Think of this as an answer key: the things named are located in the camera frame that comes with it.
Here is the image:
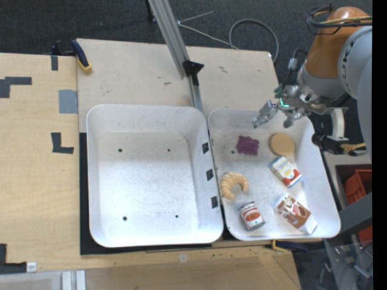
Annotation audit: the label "purple toy grapes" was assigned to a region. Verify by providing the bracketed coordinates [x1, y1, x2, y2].
[236, 135, 261, 156]

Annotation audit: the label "pale wood board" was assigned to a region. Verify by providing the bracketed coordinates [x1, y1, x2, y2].
[76, 37, 323, 248]

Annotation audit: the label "small red and white can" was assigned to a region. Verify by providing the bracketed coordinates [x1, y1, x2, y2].
[238, 201, 267, 232]

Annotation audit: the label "black cylinder on white bracket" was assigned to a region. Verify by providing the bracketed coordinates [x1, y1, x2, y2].
[311, 107, 349, 155]

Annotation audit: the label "white plastic tray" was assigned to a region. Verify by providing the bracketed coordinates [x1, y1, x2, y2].
[207, 108, 342, 242]
[86, 103, 225, 249]

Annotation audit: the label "white red blue carton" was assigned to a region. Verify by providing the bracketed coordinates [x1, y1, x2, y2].
[268, 156, 304, 189]

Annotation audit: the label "brown and white carton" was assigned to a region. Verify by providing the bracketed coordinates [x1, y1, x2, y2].
[273, 193, 319, 236]

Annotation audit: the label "round tan biscuit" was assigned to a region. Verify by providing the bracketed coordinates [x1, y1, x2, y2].
[269, 132, 296, 157]

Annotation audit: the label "tan toy croissant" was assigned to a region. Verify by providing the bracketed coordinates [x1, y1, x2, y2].
[220, 171, 250, 200]

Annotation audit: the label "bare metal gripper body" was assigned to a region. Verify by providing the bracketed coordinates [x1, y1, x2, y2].
[278, 84, 322, 115]

